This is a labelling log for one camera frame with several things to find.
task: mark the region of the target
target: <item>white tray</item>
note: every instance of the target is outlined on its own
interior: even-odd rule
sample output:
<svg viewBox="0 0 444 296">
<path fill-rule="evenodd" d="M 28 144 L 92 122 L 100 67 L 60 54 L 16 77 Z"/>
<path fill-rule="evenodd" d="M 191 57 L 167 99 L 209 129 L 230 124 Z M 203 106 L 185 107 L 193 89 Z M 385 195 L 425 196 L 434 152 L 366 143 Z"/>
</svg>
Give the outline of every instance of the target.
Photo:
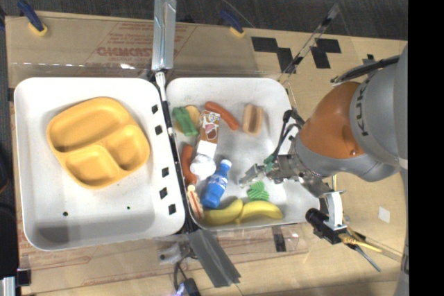
<svg viewBox="0 0 444 296">
<path fill-rule="evenodd" d="M 242 132 L 231 131 L 225 122 L 219 128 L 219 142 L 216 149 L 216 163 L 223 158 L 232 162 L 228 172 L 228 185 L 221 200 L 221 208 L 227 206 L 235 198 L 249 201 L 247 188 L 241 188 L 237 182 L 254 164 L 262 164 L 276 148 L 282 129 L 282 117 L 285 111 L 291 109 L 288 95 L 284 87 L 275 80 L 268 78 L 179 78 L 171 81 L 166 87 L 166 96 L 169 109 L 194 105 L 200 111 L 207 101 L 214 101 L 226 108 L 241 124 L 244 108 L 247 104 L 261 106 L 264 109 L 264 123 L 261 134 L 252 137 Z M 195 137 L 186 137 L 176 132 L 179 153 L 185 143 L 194 145 Z M 280 153 L 287 153 L 290 141 L 282 144 Z M 205 229 L 241 229 L 249 227 L 265 227 L 270 225 L 285 225 L 305 222 L 305 213 L 308 209 L 319 208 L 319 200 L 304 189 L 299 182 L 286 181 L 282 184 L 264 179 L 265 189 L 270 194 L 270 202 L 281 208 L 283 220 L 273 220 L 263 217 L 257 220 L 234 223 L 223 226 L 211 226 L 205 221 L 198 221 L 198 225 Z M 201 195 L 205 183 L 197 185 L 196 190 Z"/>
<path fill-rule="evenodd" d="M 148 137 L 151 155 L 128 177 L 89 190 L 64 171 L 45 132 L 56 114 L 97 96 L 114 98 L 126 107 Z M 36 248 L 62 250 L 153 238 L 182 227 L 185 209 L 160 97 L 151 83 L 129 78 L 30 78 L 18 84 L 14 100 L 24 232 Z M 155 132 L 158 125 L 161 134 Z"/>
</svg>

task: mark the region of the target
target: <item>banana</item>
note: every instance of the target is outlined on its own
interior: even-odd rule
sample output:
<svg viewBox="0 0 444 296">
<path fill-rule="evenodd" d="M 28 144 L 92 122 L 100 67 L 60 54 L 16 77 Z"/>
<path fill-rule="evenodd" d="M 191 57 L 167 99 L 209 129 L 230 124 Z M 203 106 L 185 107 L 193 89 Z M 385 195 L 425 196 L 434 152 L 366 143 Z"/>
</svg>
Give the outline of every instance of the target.
<svg viewBox="0 0 444 296">
<path fill-rule="evenodd" d="M 279 207 L 277 207 L 275 204 L 272 204 L 268 201 L 258 200 L 247 202 L 244 205 L 242 212 L 236 218 L 235 222 L 240 223 L 244 218 L 249 218 L 256 215 L 265 215 L 277 220 L 280 220 L 284 217 Z"/>
<path fill-rule="evenodd" d="M 225 209 L 205 210 L 204 219 L 211 225 L 224 225 L 232 222 L 241 212 L 244 203 L 236 199 Z"/>
</svg>

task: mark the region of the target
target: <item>chocolate milk carton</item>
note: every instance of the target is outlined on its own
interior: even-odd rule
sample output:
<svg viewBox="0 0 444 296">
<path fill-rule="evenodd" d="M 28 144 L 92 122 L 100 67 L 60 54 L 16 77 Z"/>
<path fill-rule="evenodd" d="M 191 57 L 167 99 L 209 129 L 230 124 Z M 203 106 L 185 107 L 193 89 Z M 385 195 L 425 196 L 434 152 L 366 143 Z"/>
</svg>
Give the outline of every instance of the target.
<svg viewBox="0 0 444 296">
<path fill-rule="evenodd" d="M 206 155 L 214 158 L 219 138 L 221 115 L 216 112 L 203 110 L 199 116 L 198 136 L 196 139 L 196 155 Z"/>
</svg>

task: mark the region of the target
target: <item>toy hot dog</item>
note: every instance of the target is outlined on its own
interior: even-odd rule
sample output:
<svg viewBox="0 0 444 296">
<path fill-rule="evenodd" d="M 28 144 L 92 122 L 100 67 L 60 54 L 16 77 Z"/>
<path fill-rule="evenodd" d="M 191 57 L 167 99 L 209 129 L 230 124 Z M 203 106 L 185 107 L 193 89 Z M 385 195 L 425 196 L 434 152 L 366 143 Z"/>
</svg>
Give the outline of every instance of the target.
<svg viewBox="0 0 444 296">
<path fill-rule="evenodd" d="M 239 122 L 237 122 L 237 120 L 233 117 L 233 115 L 231 115 L 231 113 L 229 113 L 226 109 L 224 109 L 220 105 L 213 103 L 212 101 L 207 101 L 205 103 L 205 109 L 220 114 L 221 118 L 228 124 L 228 126 L 233 131 L 239 129 L 240 127 Z"/>
<path fill-rule="evenodd" d="M 180 156 L 180 165 L 182 166 L 182 172 L 185 178 L 185 185 L 196 184 L 196 176 L 189 170 L 191 165 L 191 157 L 193 155 L 193 146 L 186 144 L 182 149 L 182 154 Z"/>
</svg>

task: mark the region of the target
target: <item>blue plastic bottle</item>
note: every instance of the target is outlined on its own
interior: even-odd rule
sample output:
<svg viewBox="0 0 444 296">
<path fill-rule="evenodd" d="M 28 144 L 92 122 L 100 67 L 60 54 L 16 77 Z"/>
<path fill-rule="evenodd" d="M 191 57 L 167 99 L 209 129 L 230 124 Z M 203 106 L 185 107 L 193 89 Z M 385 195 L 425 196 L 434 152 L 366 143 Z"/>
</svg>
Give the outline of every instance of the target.
<svg viewBox="0 0 444 296">
<path fill-rule="evenodd" d="M 208 209 L 215 209 L 221 203 L 221 197 L 227 187 L 228 171 L 231 168 L 231 162 L 228 159 L 222 159 L 221 165 L 216 172 L 210 176 L 208 180 L 207 189 L 200 203 Z"/>
</svg>

